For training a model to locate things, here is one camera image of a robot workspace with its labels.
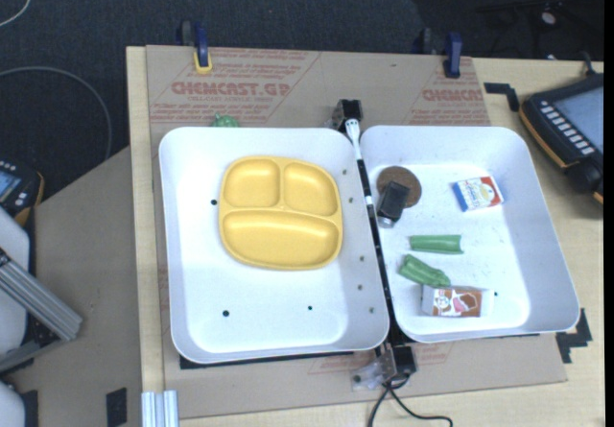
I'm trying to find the yellow divided plate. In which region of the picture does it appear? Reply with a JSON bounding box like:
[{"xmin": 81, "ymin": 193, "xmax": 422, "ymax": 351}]
[{"xmin": 218, "ymin": 155, "xmax": 344, "ymax": 272}]

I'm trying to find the thin black and white rod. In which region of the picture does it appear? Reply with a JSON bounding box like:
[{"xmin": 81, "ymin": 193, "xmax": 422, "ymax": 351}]
[{"xmin": 344, "ymin": 119, "xmax": 395, "ymax": 344}]

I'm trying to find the brown round biscuit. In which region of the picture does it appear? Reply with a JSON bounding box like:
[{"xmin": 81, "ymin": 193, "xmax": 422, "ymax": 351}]
[{"xmin": 375, "ymin": 165, "xmax": 423, "ymax": 209}]

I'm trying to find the green toy vegetable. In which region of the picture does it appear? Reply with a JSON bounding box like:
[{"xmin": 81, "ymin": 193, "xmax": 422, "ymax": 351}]
[{"xmin": 209, "ymin": 112, "xmax": 241, "ymax": 129}]

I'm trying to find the brown cardboard board red print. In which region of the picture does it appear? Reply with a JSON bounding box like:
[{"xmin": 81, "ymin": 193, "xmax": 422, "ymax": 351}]
[{"xmin": 145, "ymin": 44, "xmax": 569, "ymax": 420}]

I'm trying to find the green celery stick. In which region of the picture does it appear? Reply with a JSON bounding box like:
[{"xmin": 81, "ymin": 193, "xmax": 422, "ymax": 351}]
[{"xmin": 409, "ymin": 233, "xmax": 465, "ymax": 255}]

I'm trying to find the white plastic tray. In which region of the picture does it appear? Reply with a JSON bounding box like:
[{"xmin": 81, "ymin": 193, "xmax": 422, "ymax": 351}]
[
  {"xmin": 157, "ymin": 126, "xmax": 390, "ymax": 365},
  {"xmin": 358, "ymin": 124, "xmax": 580, "ymax": 344}
]

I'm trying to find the green bean bundle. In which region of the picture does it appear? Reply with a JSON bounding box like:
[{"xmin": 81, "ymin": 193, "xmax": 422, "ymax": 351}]
[{"xmin": 397, "ymin": 253, "xmax": 452, "ymax": 288}]

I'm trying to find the white and blue carton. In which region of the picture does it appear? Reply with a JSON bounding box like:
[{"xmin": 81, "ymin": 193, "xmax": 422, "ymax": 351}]
[{"xmin": 450, "ymin": 176, "xmax": 505, "ymax": 213}]

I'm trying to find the brown and white milk carton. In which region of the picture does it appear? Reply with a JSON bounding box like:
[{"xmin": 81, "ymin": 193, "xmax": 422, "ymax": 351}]
[{"xmin": 420, "ymin": 284, "xmax": 496, "ymax": 319}]

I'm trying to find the black block with wires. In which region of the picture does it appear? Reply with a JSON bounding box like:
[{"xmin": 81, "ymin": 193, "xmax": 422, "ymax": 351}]
[
  {"xmin": 350, "ymin": 344, "xmax": 417, "ymax": 391},
  {"xmin": 325, "ymin": 98, "xmax": 364, "ymax": 131}
]

